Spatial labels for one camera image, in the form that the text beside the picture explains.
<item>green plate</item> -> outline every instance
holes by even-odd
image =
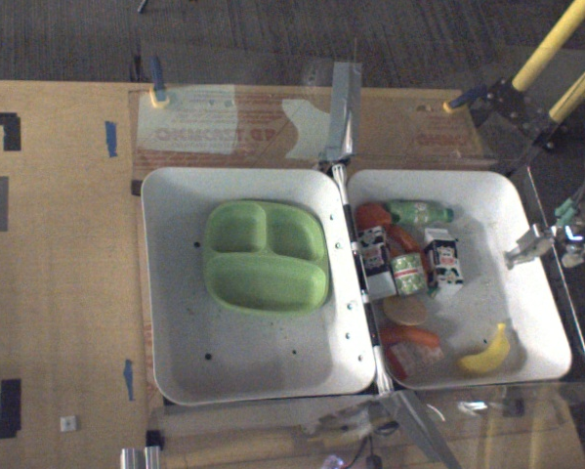
[[[329,261],[324,232],[301,208],[228,201],[210,214],[203,247],[205,285],[227,308],[300,315],[326,300]]]

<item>toy banana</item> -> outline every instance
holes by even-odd
[[[468,355],[461,358],[457,362],[459,367],[465,372],[474,375],[483,375],[498,368],[507,358],[511,349],[509,339],[505,334],[505,327],[505,323],[498,323],[496,334],[489,343],[489,346],[487,346],[487,349],[476,355]]]

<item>banana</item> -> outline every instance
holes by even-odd
[[[473,375],[483,375],[498,368],[507,358],[511,349],[509,339],[505,333],[505,327],[505,323],[498,323],[496,334],[489,346],[481,353],[459,359],[457,361],[459,367]]]

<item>brown round object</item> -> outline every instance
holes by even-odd
[[[415,295],[393,295],[383,300],[383,312],[389,320],[398,324],[421,324],[427,319],[427,307]]]

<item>plywood surface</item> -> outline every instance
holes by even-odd
[[[0,129],[0,176],[9,179],[0,381],[22,385],[21,430],[0,440],[0,467],[117,467],[121,448],[145,444],[130,88],[0,81],[0,111],[21,118],[22,141],[21,151],[3,151]],[[116,157],[106,121],[116,124]],[[64,415],[77,415],[80,429],[61,433]]]

